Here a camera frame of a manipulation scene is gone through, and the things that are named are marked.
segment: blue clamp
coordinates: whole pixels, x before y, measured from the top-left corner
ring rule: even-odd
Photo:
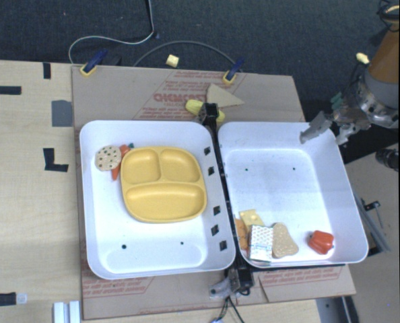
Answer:
[[[80,68],[80,73],[84,77],[89,77],[97,69],[97,65],[103,61],[107,55],[107,49],[99,50],[85,65]]]
[[[245,59],[240,57],[237,59],[236,63],[232,66],[232,68],[224,73],[222,77],[222,82],[226,85],[231,85],[233,81],[236,79],[236,72],[241,68],[244,64]]]

